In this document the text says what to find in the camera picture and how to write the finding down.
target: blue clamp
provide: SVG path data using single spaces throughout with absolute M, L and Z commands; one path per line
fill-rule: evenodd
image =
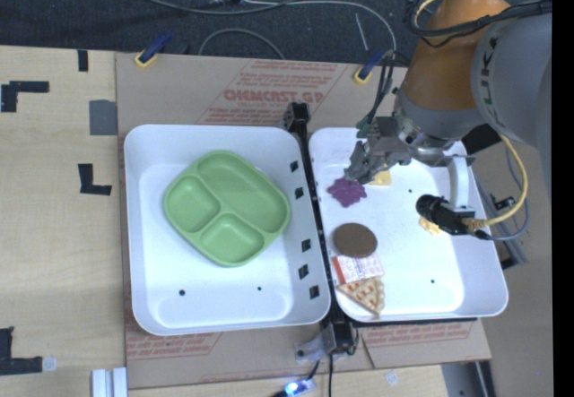
M 352 77 L 353 81 L 359 85 L 364 85 L 366 82 L 368 82 L 370 76 L 372 75 L 373 68 L 380 62 L 384 54 L 385 51 L 382 49 L 377 51 L 367 64 L 355 72 L 354 76 Z
M 165 48 L 171 37 L 171 34 L 160 34 L 144 51 L 135 56 L 135 63 L 140 67 L 147 67 L 153 63 L 157 58 L 157 54 Z

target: white tray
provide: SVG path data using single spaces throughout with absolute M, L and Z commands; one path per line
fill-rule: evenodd
M 337 255 L 333 232 L 348 222 L 371 229 L 378 240 L 377 255 L 385 271 L 385 308 L 373 316 L 337 293 L 342 310 L 364 323 L 417 321 L 491 316 L 508 301 L 499 257 L 491 241 L 474 237 L 433 236 L 418 224 L 415 210 L 423 194 L 449 196 L 446 168 L 429 168 L 417 161 L 390 169 L 390 186 L 366 185 L 367 197 L 344 208 L 327 188 L 344 174 L 354 149 L 356 130 L 325 128 L 310 139 L 309 151 L 317 182 L 317 197 L 330 259 Z M 462 143 L 451 154 L 465 154 Z M 484 210 L 474 177 L 470 204 L 477 217 Z M 332 268 L 335 284 L 336 272 Z
M 194 160 L 233 151 L 288 197 L 291 220 L 261 255 L 221 267 L 168 223 L 162 201 Z M 313 324 L 331 298 L 300 148 L 273 127 L 143 125 L 126 137 L 126 205 L 132 304 L 156 335 Z

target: yellow object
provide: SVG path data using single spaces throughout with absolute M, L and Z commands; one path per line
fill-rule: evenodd
M 379 277 L 356 280 L 337 286 L 337 289 L 374 315 L 380 315 L 385 307 L 385 288 Z
M 389 170 L 379 171 L 375 178 L 369 182 L 370 186 L 390 186 L 391 172 Z
M 369 74 L 365 78 L 361 78 L 359 76 L 359 73 L 361 73 L 362 69 L 363 69 L 362 67 L 357 69 L 357 72 L 355 72 L 354 76 L 352 77 L 352 80 L 358 85 L 366 84 L 370 80 L 371 75 L 373 75 L 373 72 L 369 72 Z
M 518 170 L 520 171 L 520 176 L 522 177 L 522 191 L 520 192 L 520 197 L 518 198 L 518 201 L 516 201 L 516 203 L 508 211 L 506 211 L 502 215 L 499 215 L 498 217 L 493 217 L 492 219 L 482 219 L 482 220 L 474 218 L 462 219 L 463 223 L 469 229 L 472 230 L 481 229 L 484 227 L 490 227 L 490 225 L 495 225 L 497 223 L 501 223 L 506 219 L 509 219 L 515 213 L 517 213 L 518 209 L 522 207 L 526 199 L 526 194 L 528 193 L 528 175 L 526 174 L 526 168 L 524 166 L 524 163 L 518 156 L 518 152 L 513 147 L 509 138 L 502 134 L 499 134 L 499 138 L 502 140 L 502 143 L 506 145 L 506 148 L 509 149 L 510 155 L 512 155 L 512 158 L 514 158 L 514 161 L 518 165 Z
M 436 223 L 432 223 L 430 220 L 427 220 L 424 217 L 419 218 L 419 225 L 421 225 L 421 227 L 426 229 L 432 235 L 438 235 L 439 233 L 442 232 L 439 225 L 437 225 Z
M 154 63 L 158 56 L 153 55 L 147 62 L 143 63 L 142 61 L 140 61 L 140 56 L 142 55 L 143 52 L 144 51 L 140 51 L 137 55 L 135 55 L 134 61 L 139 67 L 145 68 L 151 63 Z

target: brown cookie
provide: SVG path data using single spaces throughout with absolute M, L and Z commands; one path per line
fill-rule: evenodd
M 354 258 L 371 255 L 377 248 L 375 234 L 360 223 L 344 223 L 333 235 L 335 248 L 342 254 Z

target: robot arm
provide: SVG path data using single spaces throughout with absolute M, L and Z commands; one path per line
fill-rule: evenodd
M 410 7 L 413 31 L 422 40 L 392 116 L 374 117 L 371 110 L 358 134 L 366 141 L 356 143 L 345 176 L 366 184 L 380 170 L 412 159 L 447 167 L 449 201 L 424 195 L 417 211 L 451 234 L 475 232 L 493 220 L 476 220 L 463 204 L 465 169 L 473 159 L 454 162 L 448 150 L 478 125 L 489 124 L 510 149 L 510 140 L 534 145 L 550 194 L 552 0 L 516 6 L 504 0 L 443 0 L 422 30 L 416 20 L 433 1 Z M 515 209 L 525 197 L 526 185 Z

